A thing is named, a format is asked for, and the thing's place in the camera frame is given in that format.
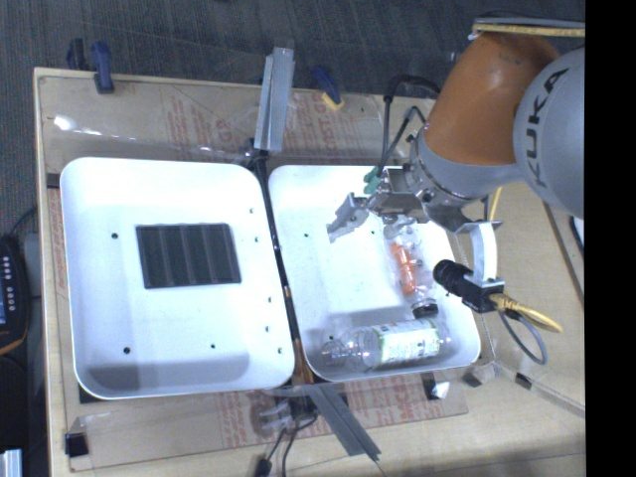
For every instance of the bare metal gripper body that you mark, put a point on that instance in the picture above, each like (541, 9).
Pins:
(397, 202)

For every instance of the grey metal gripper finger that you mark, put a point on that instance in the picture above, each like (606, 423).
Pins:
(355, 205)
(345, 226)

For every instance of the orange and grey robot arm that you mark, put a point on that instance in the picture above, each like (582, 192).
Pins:
(477, 102)

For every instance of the white plastic tray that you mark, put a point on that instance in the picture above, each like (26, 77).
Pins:
(343, 276)
(164, 326)

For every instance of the clear bottle with orange label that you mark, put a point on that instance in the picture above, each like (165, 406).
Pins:
(407, 271)

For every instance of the clear bottle with green label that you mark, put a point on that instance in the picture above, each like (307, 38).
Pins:
(397, 344)

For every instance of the dark grey ribbed rectangular pad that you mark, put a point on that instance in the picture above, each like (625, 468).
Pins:
(188, 256)

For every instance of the brown cardboard board red print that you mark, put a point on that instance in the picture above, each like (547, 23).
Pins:
(149, 117)

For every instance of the black cylinder on white bracket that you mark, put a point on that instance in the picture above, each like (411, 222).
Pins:
(454, 276)

